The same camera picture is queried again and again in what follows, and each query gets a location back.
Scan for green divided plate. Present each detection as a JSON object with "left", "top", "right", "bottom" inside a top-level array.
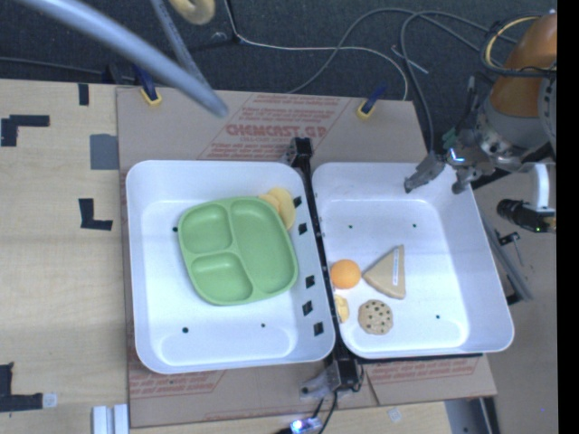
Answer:
[{"left": 176, "top": 195, "right": 300, "bottom": 307}]

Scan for black block with thin wires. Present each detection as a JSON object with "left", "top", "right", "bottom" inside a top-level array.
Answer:
[
  {"left": 283, "top": 137, "right": 315, "bottom": 169},
  {"left": 299, "top": 356, "right": 364, "bottom": 396}
]

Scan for brown chocolate chip biscuit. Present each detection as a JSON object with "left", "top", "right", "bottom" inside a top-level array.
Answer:
[{"left": 357, "top": 298, "right": 394, "bottom": 335}]

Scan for small yellow toy food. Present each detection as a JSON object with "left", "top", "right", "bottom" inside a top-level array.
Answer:
[{"left": 333, "top": 294, "right": 351, "bottom": 325}]

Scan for orange ball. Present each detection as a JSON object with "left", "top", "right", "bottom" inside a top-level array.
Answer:
[{"left": 329, "top": 258, "right": 363, "bottom": 290}]

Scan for yellow toy chips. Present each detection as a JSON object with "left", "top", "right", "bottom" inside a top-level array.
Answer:
[{"left": 258, "top": 186, "right": 298, "bottom": 231}]

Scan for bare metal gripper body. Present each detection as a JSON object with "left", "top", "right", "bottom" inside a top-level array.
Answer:
[{"left": 444, "top": 123, "right": 528, "bottom": 176}]

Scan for beige toy sandwich wedge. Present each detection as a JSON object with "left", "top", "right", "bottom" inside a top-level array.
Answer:
[{"left": 362, "top": 243, "right": 407, "bottom": 300}]

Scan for brown cardboard board red print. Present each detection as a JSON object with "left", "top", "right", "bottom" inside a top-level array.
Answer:
[{"left": 115, "top": 87, "right": 498, "bottom": 429}]

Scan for black cylinder on white bracket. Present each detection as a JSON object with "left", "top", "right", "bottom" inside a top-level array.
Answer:
[{"left": 496, "top": 162, "right": 557, "bottom": 235}]

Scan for white plastic tray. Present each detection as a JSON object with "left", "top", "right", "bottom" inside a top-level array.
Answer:
[
  {"left": 125, "top": 159, "right": 337, "bottom": 375},
  {"left": 311, "top": 161, "right": 516, "bottom": 361}
]

